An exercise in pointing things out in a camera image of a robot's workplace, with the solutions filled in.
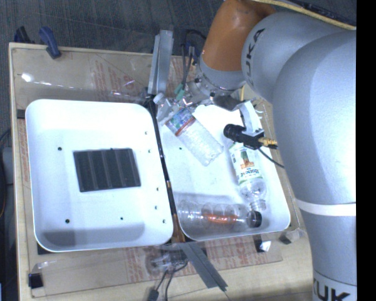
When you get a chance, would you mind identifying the clear plastic bottle black cap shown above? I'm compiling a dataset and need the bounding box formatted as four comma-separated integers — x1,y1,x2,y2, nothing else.
176,199,263,232

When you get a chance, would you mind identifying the brown cardboard board red print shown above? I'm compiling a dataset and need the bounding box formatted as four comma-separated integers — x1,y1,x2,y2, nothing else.
14,49,299,292

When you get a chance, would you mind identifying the clear plastic bottle white cap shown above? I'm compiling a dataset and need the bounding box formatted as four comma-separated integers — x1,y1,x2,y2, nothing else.
152,92,224,167

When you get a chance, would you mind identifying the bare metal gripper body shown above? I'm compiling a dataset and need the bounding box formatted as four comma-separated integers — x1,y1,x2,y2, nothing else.
185,76,243,112

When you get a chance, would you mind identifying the black cylinder on white bracket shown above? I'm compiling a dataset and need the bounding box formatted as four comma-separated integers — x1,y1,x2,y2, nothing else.
222,100,266,151

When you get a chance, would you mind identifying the white plastic tray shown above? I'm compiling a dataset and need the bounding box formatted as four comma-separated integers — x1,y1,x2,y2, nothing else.
155,100,291,242
24,98,175,253

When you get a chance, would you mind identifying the clear bottle white green label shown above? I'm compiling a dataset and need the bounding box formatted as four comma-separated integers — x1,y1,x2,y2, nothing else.
227,142,268,211

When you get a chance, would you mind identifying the black ribbed rectangular pad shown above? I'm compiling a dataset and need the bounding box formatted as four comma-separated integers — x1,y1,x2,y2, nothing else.
72,147,142,193

